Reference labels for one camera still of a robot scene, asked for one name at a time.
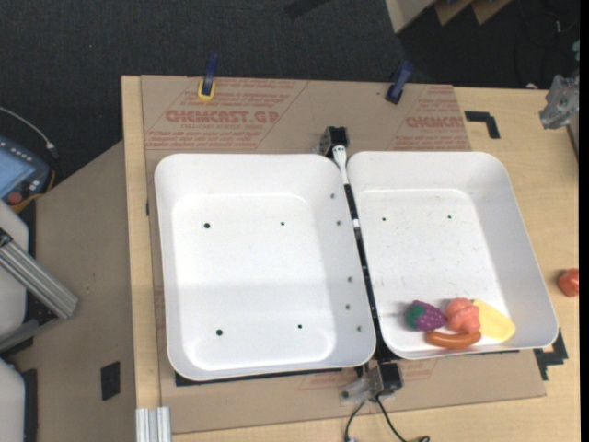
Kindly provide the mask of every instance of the toy food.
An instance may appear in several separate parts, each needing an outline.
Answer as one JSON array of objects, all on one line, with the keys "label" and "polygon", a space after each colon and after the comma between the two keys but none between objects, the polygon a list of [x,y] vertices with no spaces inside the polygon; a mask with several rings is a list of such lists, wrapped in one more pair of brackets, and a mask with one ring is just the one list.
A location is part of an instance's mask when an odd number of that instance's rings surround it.
[{"label": "toy food", "polygon": [[569,269],[559,278],[559,288],[567,297],[579,296],[579,269]]},{"label": "toy food", "polygon": [[480,329],[479,308],[466,298],[455,298],[445,309],[448,329],[472,334]]},{"label": "toy food", "polygon": [[466,349],[480,340],[481,334],[476,332],[462,332],[460,334],[447,334],[445,332],[429,331],[425,334],[425,340],[431,345],[445,347],[446,349]]},{"label": "toy food", "polygon": [[479,299],[475,299],[473,305],[479,308],[482,335],[503,342],[515,334],[514,322],[496,308]]},{"label": "toy food", "polygon": [[440,309],[417,299],[407,306],[404,316],[409,327],[417,331],[432,331],[446,323],[444,313]]}]

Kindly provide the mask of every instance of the toy hot dog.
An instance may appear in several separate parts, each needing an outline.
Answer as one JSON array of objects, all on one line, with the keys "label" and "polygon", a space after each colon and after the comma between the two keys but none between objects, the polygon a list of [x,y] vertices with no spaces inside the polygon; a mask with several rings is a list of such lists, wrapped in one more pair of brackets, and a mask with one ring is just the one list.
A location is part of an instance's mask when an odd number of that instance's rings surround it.
[{"label": "toy hot dog", "polygon": [[425,334],[425,340],[431,345],[445,347],[446,349],[465,349],[480,340],[479,331],[461,334],[446,334],[444,332],[430,331]]}]

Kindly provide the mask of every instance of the empty white tray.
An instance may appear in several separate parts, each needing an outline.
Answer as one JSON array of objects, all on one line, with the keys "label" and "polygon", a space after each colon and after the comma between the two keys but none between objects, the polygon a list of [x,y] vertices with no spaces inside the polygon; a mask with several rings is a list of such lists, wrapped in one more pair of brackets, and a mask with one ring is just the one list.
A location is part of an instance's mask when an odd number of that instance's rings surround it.
[{"label": "empty white tray", "polygon": [[336,166],[176,154],[156,168],[172,366],[210,380],[360,366],[375,333]]},{"label": "empty white tray", "polygon": [[[550,345],[558,324],[507,171],[478,152],[363,152],[348,175],[387,346],[404,358]],[[479,298],[515,323],[515,335],[463,351],[425,342],[405,324],[414,299],[441,309]]]}]

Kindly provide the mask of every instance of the black floor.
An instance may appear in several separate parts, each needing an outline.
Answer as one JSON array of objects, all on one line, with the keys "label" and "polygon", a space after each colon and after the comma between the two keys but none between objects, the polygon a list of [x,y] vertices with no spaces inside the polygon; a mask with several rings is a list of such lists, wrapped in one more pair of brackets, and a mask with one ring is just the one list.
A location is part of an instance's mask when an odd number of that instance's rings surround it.
[{"label": "black floor", "polygon": [[[515,0],[479,25],[446,27],[426,10],[395,34],[384,0],[0,0],[0,106],[35,124],[61,154],[61,180],[121,140],[122,75],[411,81],[548,88],[579,64],[580,0]],[[51,161],[0,112],[0,134]]]}]

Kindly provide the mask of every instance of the cardboard sheet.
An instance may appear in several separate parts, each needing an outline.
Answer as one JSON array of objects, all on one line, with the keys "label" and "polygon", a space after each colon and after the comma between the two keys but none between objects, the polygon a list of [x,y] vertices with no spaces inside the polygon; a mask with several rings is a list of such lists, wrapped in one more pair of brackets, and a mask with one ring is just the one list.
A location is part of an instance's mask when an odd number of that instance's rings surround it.
[{"label": "cardboard sheet", "polygon": [[[199,77],[142,76],[145,156],[156,293],[162,404],[175,433],[269,425],[349,415],[340,402],[354,369],[178,386],[167,359],[154,170],[178,152],[316,152],[328,126],[345,126],[349,155],[363,150],[469,150],[450,86],[405,86],[399,105],[389,84],[217,78],[214,98],[197,96]],[[390,411],[545,394],[532,351],[399,361],[404,388]],[[375,408],[364,408],[364,412]]]}]

